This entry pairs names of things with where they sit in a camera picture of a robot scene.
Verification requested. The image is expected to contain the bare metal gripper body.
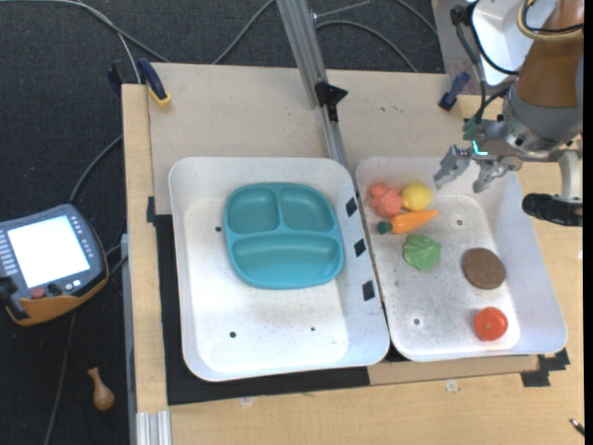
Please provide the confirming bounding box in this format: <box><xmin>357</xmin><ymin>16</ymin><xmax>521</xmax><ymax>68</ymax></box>
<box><xmin>472</xmin><ymin>118</ymin><xmax>564</xmax><ymax>162</ymax></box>

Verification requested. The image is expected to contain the yellow lemon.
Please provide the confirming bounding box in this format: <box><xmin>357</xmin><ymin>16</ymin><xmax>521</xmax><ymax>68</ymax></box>
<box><xmin>400</xmin><ymin>182</ymin><xmax>435</xmax><ymax>212</ymax></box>

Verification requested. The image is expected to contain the orange carrot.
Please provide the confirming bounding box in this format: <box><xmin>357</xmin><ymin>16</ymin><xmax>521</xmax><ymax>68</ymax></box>
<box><xmin>376</xmin><ymin>209</ymin><xmax>440</xmax><ymax>236</ymax></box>

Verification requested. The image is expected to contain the pink-orange toy figure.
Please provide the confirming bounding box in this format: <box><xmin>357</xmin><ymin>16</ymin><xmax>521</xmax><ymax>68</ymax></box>
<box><xmin>369</xmin><ymin>182</ymin><xmax>405</xmax><ymax>219</ymax></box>

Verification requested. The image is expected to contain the green lettuce leaf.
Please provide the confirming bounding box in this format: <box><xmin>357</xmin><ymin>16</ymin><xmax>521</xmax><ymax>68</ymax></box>
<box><xmin>401</xmin><ymin>234</ymin><xmax>443</xmax><ymax>273</ymax></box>

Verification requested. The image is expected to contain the brown round biscuit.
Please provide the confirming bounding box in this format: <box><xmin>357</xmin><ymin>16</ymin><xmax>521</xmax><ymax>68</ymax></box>
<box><xmin>461</xmin><ymin>247</ymin><xmax>508</xmax><ymax>291</ymax></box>

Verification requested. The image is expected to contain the white plastic tray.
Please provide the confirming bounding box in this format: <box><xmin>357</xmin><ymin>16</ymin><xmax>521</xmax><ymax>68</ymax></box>
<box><xmin>168</xmin><ymin>156</ymin><xmax>392</xmax><ymax>383</ymax></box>
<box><xmin>355</xmin><ymin>155</ymin><xmax>569</xmax><ymax>363</ymax></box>

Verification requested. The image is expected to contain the red tomato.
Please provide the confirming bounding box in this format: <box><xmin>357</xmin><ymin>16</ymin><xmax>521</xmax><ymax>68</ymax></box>
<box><xmin>473</xmin><ymin>306</ymin><xmax>510</xmax><ymax>342</ymax></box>

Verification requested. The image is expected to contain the teal divided plate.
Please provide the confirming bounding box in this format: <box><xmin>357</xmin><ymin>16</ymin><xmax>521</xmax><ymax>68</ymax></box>
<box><xmin>223</xmin><ymin>182</ymin><xmax>346</xmax><ymax>291</ymax></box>

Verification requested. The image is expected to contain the pale flat board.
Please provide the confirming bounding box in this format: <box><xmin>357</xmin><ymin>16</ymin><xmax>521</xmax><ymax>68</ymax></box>
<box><xmin>146</xmin><ymin>61</ymin><xmax>542</xmax><ymax>388</ymax></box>

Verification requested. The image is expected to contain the brown toy drumstick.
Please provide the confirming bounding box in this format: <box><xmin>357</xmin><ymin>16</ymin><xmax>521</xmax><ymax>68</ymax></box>
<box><xmin>87</xmin><ymin>366</ymin><xmax>117</xmax><ymax>413</ymax></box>

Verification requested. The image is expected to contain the black cylinder on white bracket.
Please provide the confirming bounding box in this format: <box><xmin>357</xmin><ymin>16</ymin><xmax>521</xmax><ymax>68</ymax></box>
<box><xmin>522</xmin><ymin>147</ymin><xmax>585</xmax><ymax>227</ymax></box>

